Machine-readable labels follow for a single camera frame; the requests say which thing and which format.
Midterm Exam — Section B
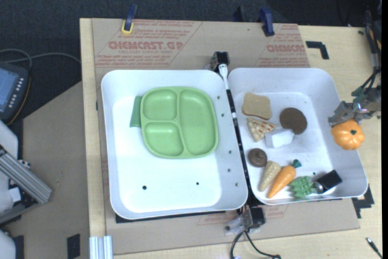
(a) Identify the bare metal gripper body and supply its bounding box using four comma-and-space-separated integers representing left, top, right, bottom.
361, 86, 383, 115

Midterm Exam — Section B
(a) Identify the orange pumpkin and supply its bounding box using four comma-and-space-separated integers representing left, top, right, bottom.
330, 118, 366, 150

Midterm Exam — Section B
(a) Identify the white plastic tray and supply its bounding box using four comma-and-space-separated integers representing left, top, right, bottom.
227, 67, 369, 206
100, 69, 249, 220

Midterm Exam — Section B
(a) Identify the brown round biscuit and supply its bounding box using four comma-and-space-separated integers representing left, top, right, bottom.
279, 107, 308, 135

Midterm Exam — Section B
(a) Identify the white cube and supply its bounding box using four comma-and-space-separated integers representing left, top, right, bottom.
264, 127, 295, 149

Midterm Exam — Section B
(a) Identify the black box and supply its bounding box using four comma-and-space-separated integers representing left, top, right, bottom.
318, 169, 343, 191

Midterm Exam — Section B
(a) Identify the green leafy vegetable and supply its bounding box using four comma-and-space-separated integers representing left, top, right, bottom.
287, 176, 318, 199

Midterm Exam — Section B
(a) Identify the yellow pizza slice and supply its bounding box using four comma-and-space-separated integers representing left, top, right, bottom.
246, 117, 276, 143

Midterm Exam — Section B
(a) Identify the tan bread slice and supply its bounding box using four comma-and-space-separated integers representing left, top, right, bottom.
241, 92, 272, 120

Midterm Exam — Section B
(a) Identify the orange carrot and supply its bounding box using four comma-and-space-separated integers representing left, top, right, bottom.
267, 159, 303, 199

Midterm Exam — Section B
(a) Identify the pale yellow corn cob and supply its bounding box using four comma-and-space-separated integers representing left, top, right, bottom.
258, 160, 282, 192

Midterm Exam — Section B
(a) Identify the brown doughnut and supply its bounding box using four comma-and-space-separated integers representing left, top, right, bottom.
247, 148, 268, 167

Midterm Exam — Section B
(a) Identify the thin black and white rod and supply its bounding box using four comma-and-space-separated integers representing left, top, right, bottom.
218, 63, 252, 209

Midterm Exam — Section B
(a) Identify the black pen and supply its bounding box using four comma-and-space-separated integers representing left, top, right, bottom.
366, 237, 383, 258

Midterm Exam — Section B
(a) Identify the green divided plate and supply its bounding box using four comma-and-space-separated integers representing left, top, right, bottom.
129, 86, 219, 160

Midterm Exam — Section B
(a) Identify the brown cardboard board red print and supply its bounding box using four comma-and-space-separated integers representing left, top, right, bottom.
90, 18, 361, 255

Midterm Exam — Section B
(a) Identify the black block with thin wires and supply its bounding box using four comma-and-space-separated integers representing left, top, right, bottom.
212, 50, 230, 68
242, 206, 267, 233

